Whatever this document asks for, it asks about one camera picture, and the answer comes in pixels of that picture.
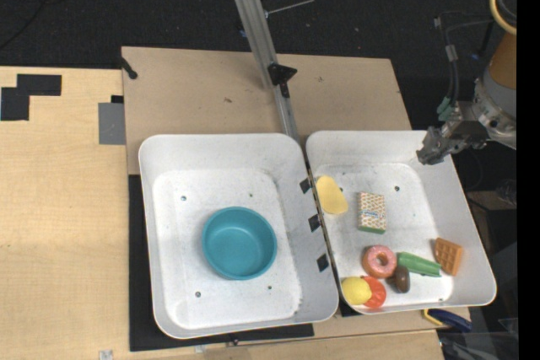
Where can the brown toy waffle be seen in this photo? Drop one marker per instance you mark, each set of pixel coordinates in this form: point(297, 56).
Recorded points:
point(448, 256)

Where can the orange toy fruit slice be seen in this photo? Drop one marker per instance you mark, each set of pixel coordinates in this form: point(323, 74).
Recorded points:
point(377, 295)

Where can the small colourful patterned carton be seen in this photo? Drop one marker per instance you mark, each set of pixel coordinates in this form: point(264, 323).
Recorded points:
point(371, 213)

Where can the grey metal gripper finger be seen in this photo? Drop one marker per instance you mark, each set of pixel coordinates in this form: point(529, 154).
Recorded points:
point(439, 154)
point(429, 141)

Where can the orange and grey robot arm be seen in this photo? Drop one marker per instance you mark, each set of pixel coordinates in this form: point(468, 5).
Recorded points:
point(504, 63)

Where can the brown toy doughnut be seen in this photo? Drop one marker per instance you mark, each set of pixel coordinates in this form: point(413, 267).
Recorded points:
point(403, 280)

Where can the brown cardboard board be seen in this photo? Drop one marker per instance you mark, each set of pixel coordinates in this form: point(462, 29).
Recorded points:
point(202, 97)

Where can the teal bowl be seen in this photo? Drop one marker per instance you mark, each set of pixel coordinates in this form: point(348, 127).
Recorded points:
point(238, 244)

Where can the pale yellow toy slice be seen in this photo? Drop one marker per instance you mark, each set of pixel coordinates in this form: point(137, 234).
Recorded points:
point(331, 196)

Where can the green toy bean pod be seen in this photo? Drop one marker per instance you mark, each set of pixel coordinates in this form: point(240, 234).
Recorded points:
point(417, 264)

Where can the pink toy doughnut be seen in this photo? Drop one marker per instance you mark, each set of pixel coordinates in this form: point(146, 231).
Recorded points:
point(371, 267)

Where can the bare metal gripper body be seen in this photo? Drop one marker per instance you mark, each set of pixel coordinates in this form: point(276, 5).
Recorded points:
point(468, 130)

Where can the white plastic tray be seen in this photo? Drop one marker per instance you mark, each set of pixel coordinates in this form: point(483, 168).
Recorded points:
point(409, 206)
point(236, 307)

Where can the yellow toy lemon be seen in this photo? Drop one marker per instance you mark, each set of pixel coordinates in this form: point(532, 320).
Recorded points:
point(355, 291)

